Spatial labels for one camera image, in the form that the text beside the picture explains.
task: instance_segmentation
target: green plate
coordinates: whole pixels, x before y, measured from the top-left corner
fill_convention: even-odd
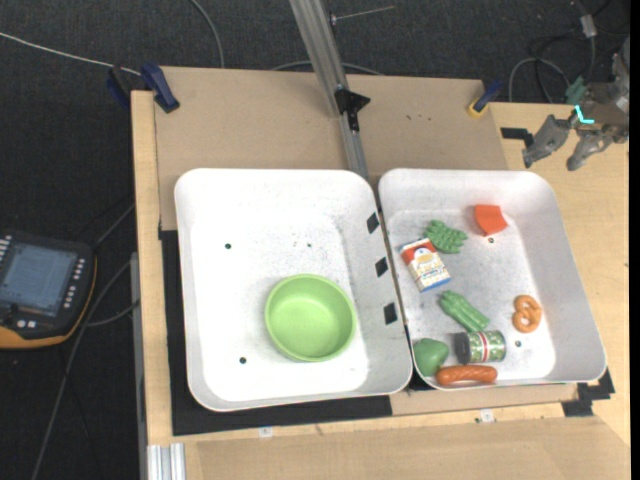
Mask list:
[[[326,361],[349,346],[356,331],[356,311],[333,281],[300,274],[280,281],[269,294],[265,321],[271,339],[287,356]]]

